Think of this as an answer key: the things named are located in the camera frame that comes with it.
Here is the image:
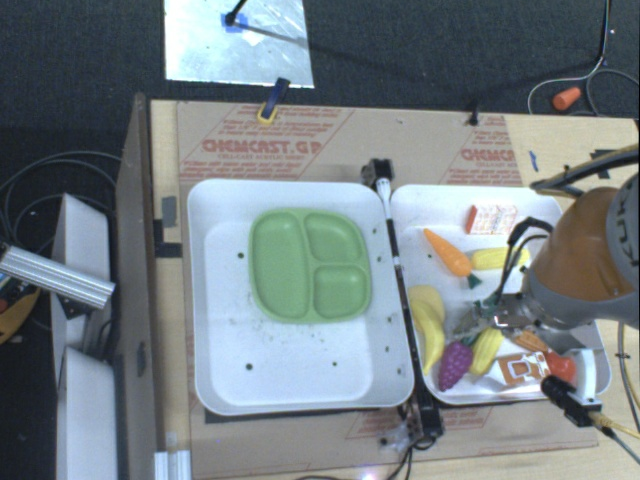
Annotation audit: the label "long orange carrot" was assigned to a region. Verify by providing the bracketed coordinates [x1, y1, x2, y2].
[422, 227, 483, 290]

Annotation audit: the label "white plastic tray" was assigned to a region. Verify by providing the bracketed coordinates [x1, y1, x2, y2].
[186, 177, 417, 417]
[389, 183, 613, 407]

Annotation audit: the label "orange-red bottle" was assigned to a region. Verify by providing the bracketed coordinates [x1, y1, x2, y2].
[543, 349, 578, 384]

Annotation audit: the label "black block with thin wires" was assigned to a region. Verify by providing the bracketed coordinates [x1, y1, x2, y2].
[361, 157, 397, 188]
[398, 401, 446, 450]

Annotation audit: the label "black cylinder on white bracket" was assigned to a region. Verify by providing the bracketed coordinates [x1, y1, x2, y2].
[539, 347, 604, 428]

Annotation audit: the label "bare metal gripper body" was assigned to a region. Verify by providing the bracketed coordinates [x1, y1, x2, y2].
[472, 293, 534, 338]

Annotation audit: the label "yellow corn cob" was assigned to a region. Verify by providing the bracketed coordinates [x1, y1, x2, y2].
[464, 246, 531, 272]
[468, 326, 506, 377]

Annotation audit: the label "small orange and white carton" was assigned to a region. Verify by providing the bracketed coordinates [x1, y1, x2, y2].
[464, 204, 519, 236]

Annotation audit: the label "thin black and white rod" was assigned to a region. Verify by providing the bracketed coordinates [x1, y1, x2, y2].
[378, 178, 434, 419]

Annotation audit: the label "short orange carrot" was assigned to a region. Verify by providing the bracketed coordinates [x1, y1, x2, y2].
[511, 328, 550, 354]

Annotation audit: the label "large white and orange carton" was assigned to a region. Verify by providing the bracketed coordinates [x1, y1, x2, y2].
[485, 351, 552, 395]

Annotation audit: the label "purple grapes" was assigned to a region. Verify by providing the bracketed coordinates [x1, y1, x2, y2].
[437, 340, 475, 393]

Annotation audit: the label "yellow banana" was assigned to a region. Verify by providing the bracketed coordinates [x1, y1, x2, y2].
[406, 284, 447, 377]

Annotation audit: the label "brown cardboard board red print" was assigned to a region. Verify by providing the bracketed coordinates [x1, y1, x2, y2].
[175, 100, 601, 465]

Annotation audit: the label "green divided plate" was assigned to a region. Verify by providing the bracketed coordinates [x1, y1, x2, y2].
[247, 207, 374, 326]

